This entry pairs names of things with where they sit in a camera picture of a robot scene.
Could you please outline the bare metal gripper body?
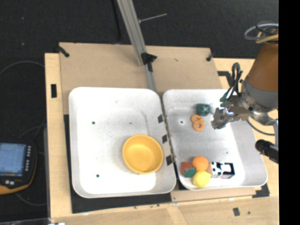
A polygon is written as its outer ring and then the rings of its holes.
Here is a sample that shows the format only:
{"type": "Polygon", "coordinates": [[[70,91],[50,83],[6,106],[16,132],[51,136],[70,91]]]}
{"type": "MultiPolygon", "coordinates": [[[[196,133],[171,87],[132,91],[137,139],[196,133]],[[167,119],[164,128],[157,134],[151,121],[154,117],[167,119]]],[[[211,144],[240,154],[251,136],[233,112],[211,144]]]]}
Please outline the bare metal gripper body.
{"type": "Polygon", "coordinates": [[[236,120],[250,117],[263,126],[274,125],[274,119],[268,115],[272,110],[260,105],[249,95],[232,96],[226,105],[227,114],[233,115],[236,120]]]}

